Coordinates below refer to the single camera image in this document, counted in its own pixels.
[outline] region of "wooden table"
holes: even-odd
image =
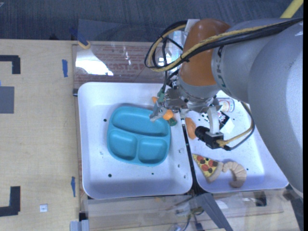
[[[21,59],[21,74],[12,74],[11,62],[0,62],[1,86],[14,87],[14,114],[0,114],[0,207],[9,205],[10,187],[21,189],[20,212],[0,217],[0,230],[63,231],[69,230],[70,221],[78,220],[78,131],[72,57],[72,46],[76,44],[0,39],[0,55],[18,55]],[[67,77],[63,60],[67,61]],[[44,204],[48,211],[40,212]],[[228,221],[235,230],[299,230],[291,203],[282,200],[282,207],[282,213]],[[217,229],[211,220],[205,222],[207,230]]]

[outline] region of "blue plate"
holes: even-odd
[[[162,163],[170,147],[170,125],[163,118],[150,121],[151,110],[121,106],[111,115],[107,147],[116,159],[143,166]]]

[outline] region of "pepperoni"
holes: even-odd
[[[198,161],[201,161],[202,159],[203,159],[202,156],[197,156],[197,160],[198,160]]]
[[[203,164],[201,166],[201,168],[202,168],[203,171],[208,171],[208,165],[206,165],[206,164]]]

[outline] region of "gray floor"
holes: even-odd
[[[151,41],[159,28],[186,19],[216,18],[230,25],[278,18],[292,0],[0,0],[0,39],[70,40],[69,28],[98,21],[128,25]],[[303,17],[303,6],[293,17]],[[292,202],[303,230],[303,202]]]

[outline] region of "white tray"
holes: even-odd
[[[224,92],[220,91],[217,97],[228,97]],[[244,110],[241,103],[237,100],[235,102],[235,109],[227,114],[230,119],[226,125],[220,130],[224,133],[224,139],[230,139],[250,127],[250,117]],[[209,127],[209,123],[202,117],[202,114],[196,112],[189,112],[187,117],[190,117],[196,126]],[[233,146],[241,141],[242,138],[230,143]],[[221,148],[210,149],[204,142],[198,139],[189,139],[191,152],[200,154],[205,157],[215,159],[226,163],[228,161],[235,161],[244,166],[247,171],[247,180],[241,188],[233,188],[229,185],[232,180],[232,174],[228,172],[220,173],[220,176],[212,183],[205,180],[198,165],[194,162],[194,168],[198,184],[207,192],[210,193],[225,193],[238,191],[256,191],[265,189],[280,189],[287,186],[288,181],[282,173],[273,157],[270,155],[265,146],[259,132],[255,129],[253,135],[245,141],[242,145],[232,151],[225,151]]]
[[[82,181],[94,199],[184,194],[193,180],[179,114],[166,160],[154,167],[114,159],[107,149],[108,121],[123,105],[153,108],[161,84],[88,82],[78,90]]]

